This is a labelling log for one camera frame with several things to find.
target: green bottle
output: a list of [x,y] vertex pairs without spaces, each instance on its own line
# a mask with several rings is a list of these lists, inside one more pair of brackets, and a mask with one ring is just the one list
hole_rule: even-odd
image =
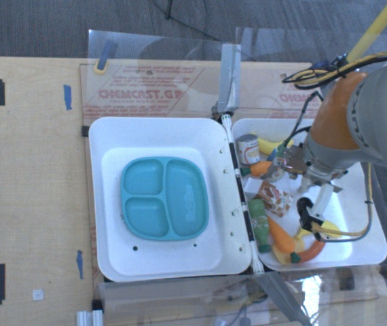
[[271,248],[268,242],[269,221],[266,216],[262,199],[252,199],[248,202],[249,215],[253,225],[254,237],[260,253],[269,253]]

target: silver can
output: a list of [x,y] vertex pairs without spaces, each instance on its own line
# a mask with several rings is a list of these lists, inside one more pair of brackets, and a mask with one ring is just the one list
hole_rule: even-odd
[[242,135],[237,140],[240,163],[255,164],[260,161],[259,139],[255,134]]

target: yellow tube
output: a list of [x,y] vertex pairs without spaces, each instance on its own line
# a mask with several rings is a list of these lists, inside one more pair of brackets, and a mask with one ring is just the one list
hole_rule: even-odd
[[347,56],[348,62],[353,62],[359,59],[370,45],[376,40],[376,37],[385,29],[387,26],[387,4],[381,11],[379,16],[373,21],[371,26],[367,29],[365,34],[360,38],[355,47],[350,51]]

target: teal plate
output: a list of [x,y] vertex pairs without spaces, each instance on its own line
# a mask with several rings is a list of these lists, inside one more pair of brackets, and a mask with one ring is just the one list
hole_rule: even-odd
[[137,236],[150,240],[186,240],[208,223],[208,198],[201,170],[174,157],[139,158],[122,172],[124,221]]

